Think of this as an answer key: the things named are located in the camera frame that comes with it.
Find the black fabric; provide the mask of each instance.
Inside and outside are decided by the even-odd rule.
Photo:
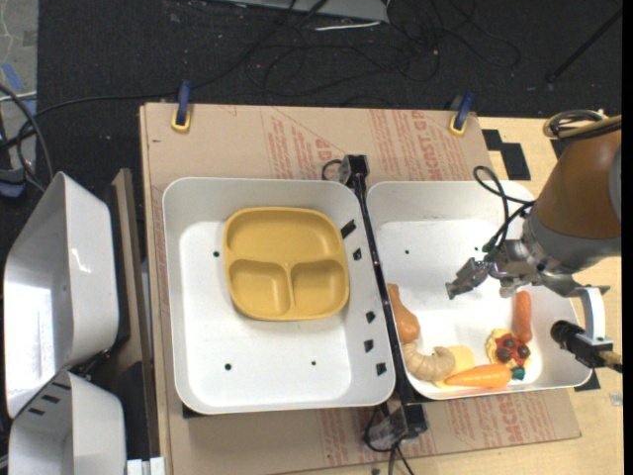
[[[404,32],[381,25],[320,33],[312,29],[341,20],[313,16],[298,30],[302,15],[223,3],[40,0],[38,107],[98,95],[175,95],[183,78],[196,85],[219,76],[194,89],[192,101],[432,110],[470,90],[482,116],[545,118],[580,108],[619,114],[621,19],[553,86],[545,79],[621,2],[394,0],[390,16]],[[266,45],[306,48],[275,62],[275,53],[288,50],[259,47],[238,62],[273,31]],[[331,86],[315,89],[323,84]],[[142,102],[83,103],[39,117],[57,170],[100,194],[129,167],[140,213]],[[38,197],[32,190],[22,203],[0,201],[0,261]]]

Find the white tray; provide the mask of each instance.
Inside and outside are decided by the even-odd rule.
[[[110,212],[58,172],[5,266],[9,415],[15,418],[60,369],[110,348],[118,328]]]
[[[339,228],[355,220],[343,240],[350,297],[342,311],[280,323],[234,307],[224,224],[258,206],[318,210]],[[326,181],[183,178],[165,190],[163,214],[175,384],[187,407],[214,415],[371,406],[390,397],[396,377],[386,321],[351,190]]]
[[[126,459],[119,399],[66,371],[11,425],[10,475],[121,475]]]
[[[502,182],[507,195],[531,200],[521,185]],[[434,346],[464,344],[476,364],[490,363],[485,343],[494,328],[511,330],[511,299],[502,298],[499,283],[489,278],[472,292],[449,300],[445,283],[466,260],[482,259],[481,247],[503,222],[500,197],[474,181],[385,182],[370,189],[367,204],[387,282],[400,286],[405,304],[420,323],[418,351],[429,355]],[[510,203],[510,211],[518,205]],[[521,234],[522,219],[509,228],[508,238]],[[586,382],[590,370],[561,350],[550,337],[558,320],[578,323],[572,302],[544,287],[526,287],[532,296],[532,361],[523,381],[504,389],[453,387],[440,389],[430,382],[408,379],[421,395],[452,399],[509,392],[573,387]]]

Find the cardboard sheet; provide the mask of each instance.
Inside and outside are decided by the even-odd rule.
[[[371,182],[468,180],[476,165],[492,165],[477,117],[469,116],[457,138],[447,130],[447,112],[199,105],[189,133],[178,134],[169,127],[174,108],[147,104],[140,111],[159,432],[169,472],[265,475],[384,460],[361,441],[367,409],[183,417],[173,378],[162,192],[186,176],[319,179],[326,162],[353,152],[368,155]],[[566,390],[425,409],[430,429],[404,446],[407,458],[580,436]]]

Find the orange carrot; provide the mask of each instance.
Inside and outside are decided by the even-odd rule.
[[[523,343],[532,339],[531,316],[532,299],[530,294],[526,290],[519,290],[514,297],[514,334]]]
[[[396,331],[400,343],[411,343],[419,337],[419,322],[417,317],[410,312],[400,300],[400,289],[395,283],[387,284],[389,299],[392,303],[394,318],[396,319]]]
[[[455,373],[444,380],[446,385],[462,387],[504,387],[512,379],[510,369],[501,363],[484,364]]]

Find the yellow plate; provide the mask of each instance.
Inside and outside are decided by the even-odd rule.
[[[347,304],[343,239],[323,213],[283,207],[240,210],[226,221],[223,247],[232,301],[253,319],[322,319]]]

